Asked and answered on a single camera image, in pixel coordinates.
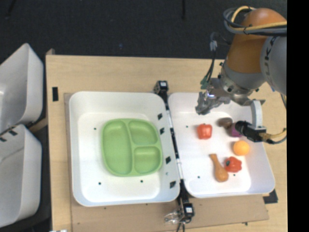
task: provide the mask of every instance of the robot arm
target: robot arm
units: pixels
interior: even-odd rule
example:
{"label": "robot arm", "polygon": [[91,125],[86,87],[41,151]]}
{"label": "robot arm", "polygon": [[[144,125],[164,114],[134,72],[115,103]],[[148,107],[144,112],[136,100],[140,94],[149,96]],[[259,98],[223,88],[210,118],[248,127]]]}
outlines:
{"label": "robot arm", "polygon": [[[238,25],[234,21],[242,11],[247,14]],[[236,35],[218,78],[211,78],[212,62],[210,71],[201,82],[205,92],[199,93],[196,107],[199,115],[208,114],[212,108],[231,100],[256,110],[257,104],[253,104],[249,96],[264,82],[286,96],[286,19],[273,10],[247,6],[226,10],[224,18],[226,28]],[[241,122],[238,124],[240,133],[247,134],[252,141],[262,141],[260,133],[265,131],[260,132],[258,125]],[[256,134],[255,139],[250,138],[252,133]]]}

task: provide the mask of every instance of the green plate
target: green plate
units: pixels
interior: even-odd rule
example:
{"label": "green plate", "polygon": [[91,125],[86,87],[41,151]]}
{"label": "green plate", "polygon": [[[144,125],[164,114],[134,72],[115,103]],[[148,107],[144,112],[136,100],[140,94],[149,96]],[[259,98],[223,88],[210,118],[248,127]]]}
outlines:
{"label": "green plate", "polygon": [[102,129],[102,155],[118,176],[152,174],[162,166],[162,146],[156,127],[142,119],[114,119]]}

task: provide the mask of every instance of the red toy pepper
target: red toy pepper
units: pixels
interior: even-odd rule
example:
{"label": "red toy pepper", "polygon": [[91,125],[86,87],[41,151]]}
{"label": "red toy pepper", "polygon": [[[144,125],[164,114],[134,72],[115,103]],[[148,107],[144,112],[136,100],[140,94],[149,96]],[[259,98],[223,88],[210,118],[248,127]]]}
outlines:
{"label": "red toy pepper", "polygon": [[206,124],[200,124],[197,127],[197,134],[199,139],[209,139],[212,134],[212,126]]}
{"label": "red toy pepper", "polygon": [[229,157],[224,161],[224,168],[228,172],[237,173],[241,170],[241,161],[235,157]]}

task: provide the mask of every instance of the table surface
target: table surface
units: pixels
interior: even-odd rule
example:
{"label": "table surface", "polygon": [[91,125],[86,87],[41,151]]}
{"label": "table surface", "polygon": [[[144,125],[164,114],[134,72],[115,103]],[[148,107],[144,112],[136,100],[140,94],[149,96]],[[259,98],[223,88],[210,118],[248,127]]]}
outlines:
{"label": "table surface", "polygon": [[[213,76],[220,71],[219,63],[216,60]],[[84,217],[81,216],[81,206],[74,204],[70,191],[70,171],[68,164],[65,104],[64,94],[77,91],[119,91],[119,92],[151,92],[158,80],[166,80],[169,84],[169,93],[173,92],[199,92],[200,80],[206,74],[211,64],[210,59],[179,59],[179,58],[136,58],[136,57],[96,57],[96,56],[46,56],[46,83],[47,83],[47,123],[49,130],[49,152],[50,152],[50,177],[51,177],[51,201],[52,201],[52,229],[68,231],[83,231],[80,224],[74,220]],[[55,101],[53,90],[57,87],[58,98]],[[283,106],[279,93],[272,92],[268,84],[263,84],[258,92],[250,96],[251,99],[266,100],[263,104],[263,122],[269,133],[275,134],[286,127],[286,110]],[[265,211],[261,208],[259,199],[255,196],[242,198],[247,203],[252,203],[253,214],[247,225],[239,223],[246,219],[246,215],[239,213],[239,216],[225,219],[220,216],[212,218],[215,222],[208,222],[207,227],[200,227],[196,218],[196,225],[186,228],[192,232],[216,232],[224,231],[287,231],[287,145],[283,142],[278,145],[265,144],[266,153],[270,166],[275,176],[276,193],[279,198],[278,203],[264,205]],[[133,207],[122,206],[112,207],[116,214],[119,209],[128,210],[132,213]],[[149,213],[154,213],[148,208],[140,209],[140,214],[130,216],[132,224],[146,223],[140,221],[143,217],[148,218]],[[91,224],[98,224],[98,221],[88,218],[88,227]],[[140,231],[171,231],[174,227],[164,227],[151,225],[147,229],[139,227]]]}

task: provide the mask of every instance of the wooden table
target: wooden table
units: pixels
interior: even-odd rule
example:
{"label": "wooden table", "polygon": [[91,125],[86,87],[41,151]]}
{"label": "wooden table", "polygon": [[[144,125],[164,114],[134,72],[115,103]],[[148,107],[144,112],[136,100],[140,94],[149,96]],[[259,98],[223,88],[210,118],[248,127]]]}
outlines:
{"label": "wooden table", "polygon": [[[216,61],[213,76],[219,73],[220,62]],[[71,197],[64,94],[82,90],[151,92],[158,80],[168,82],[169,93],[197,93],[210,63],[209,59],[46,56],[53,230],[152,232],[176,229],[176,225],[166,225],[163,220],[175,203],[86,208]],[[286,127],[286,110],[279,93],[264,84],[251,98],[266,99],[262,106],[263,120],[269,133],[279,133]],[[265,205],[262,195],[190,199],[196,216],[186,225],[186,231],[287,231],[286,142],[265,144],[265,148],[279,202]]]}

